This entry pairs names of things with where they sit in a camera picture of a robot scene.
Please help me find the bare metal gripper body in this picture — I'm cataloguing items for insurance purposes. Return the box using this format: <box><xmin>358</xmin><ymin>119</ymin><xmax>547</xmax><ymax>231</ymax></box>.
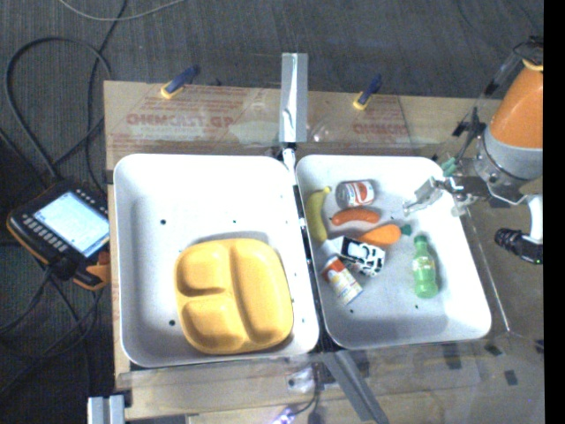
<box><xmin>441</xmin><ymin>155</ymin><xmax>529</xmax><ymax>206</ymax></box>

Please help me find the orange carrot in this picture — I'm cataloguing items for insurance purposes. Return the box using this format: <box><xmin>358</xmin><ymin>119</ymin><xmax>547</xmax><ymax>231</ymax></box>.
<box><xmin>358</xmin><ymin>223</ymin><xmax>413</xmax><ymax>249</ymax></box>

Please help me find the red and white can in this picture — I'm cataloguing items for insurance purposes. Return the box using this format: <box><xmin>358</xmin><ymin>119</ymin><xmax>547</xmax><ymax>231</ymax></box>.
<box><xmin>335</xmin><ymin>179</ymin><xmax>377</xmax><ymax>209</ymax></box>

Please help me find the green plastic bottle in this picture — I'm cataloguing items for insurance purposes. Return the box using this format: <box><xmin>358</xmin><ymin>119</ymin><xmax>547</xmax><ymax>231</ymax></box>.
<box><xmin>411</xmin><ymin>234</ymin><xmax>440</xmax><ymax>300</ymax></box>

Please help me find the orange sausage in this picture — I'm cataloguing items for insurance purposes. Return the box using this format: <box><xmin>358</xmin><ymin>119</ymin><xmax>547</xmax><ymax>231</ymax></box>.
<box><xmin>330</xmin><ymin>208</ymin><xmax>381</xmax><ymax>228</ymax></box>

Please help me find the black and white carton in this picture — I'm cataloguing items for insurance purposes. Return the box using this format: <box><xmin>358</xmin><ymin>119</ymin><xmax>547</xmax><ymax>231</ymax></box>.
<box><xmin>340</xmin><ymin>236</ymin><xmax>387</xmax><ymax>278</ymax></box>

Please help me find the yellow banana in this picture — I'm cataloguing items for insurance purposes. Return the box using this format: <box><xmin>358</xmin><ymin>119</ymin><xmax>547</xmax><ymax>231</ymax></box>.
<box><xmin>305</xmin><ymin>185</ymin><xmax>333</xmax><ymax>245</ymax></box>

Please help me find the white bottle with orange cap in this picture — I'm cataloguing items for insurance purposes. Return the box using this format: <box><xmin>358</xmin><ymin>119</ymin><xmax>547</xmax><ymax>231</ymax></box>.
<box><xmin>320</xmin><ymin>254</ymin><xmax>365</xmax><ymax>307</ymax></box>

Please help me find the white plastic tray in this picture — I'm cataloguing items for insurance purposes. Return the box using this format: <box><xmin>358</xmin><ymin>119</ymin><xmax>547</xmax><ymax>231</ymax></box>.
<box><xmin>112</xmin><ymin>153</ymin><xmax>320</xmax><ymax>368</ymax></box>
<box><xmin>294</xmin><ymin>154</ymin><xmax>493</xmax><ymax>352</ymax></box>

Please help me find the yellow divided plate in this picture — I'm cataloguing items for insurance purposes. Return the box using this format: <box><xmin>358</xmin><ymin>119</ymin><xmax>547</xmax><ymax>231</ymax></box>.
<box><xmin>173</xmin><ymin>237</ymin><xmax>295</xmax><ymax>356</ymax></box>

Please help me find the brown cardboard board, red print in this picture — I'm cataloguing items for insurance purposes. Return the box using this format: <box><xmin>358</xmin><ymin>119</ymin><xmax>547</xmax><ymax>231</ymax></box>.
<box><xmin>102</xmin><ymin>79</ymin><xmax>545</xmax><ymax>420</ymax></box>

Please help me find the black cylinder on white bracket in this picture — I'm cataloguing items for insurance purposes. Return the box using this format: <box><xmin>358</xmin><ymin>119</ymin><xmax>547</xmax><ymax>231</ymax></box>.
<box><xmin>493</xmin><ymin>193</ymin><xmax>545</xmax><ymax>265</ymax></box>

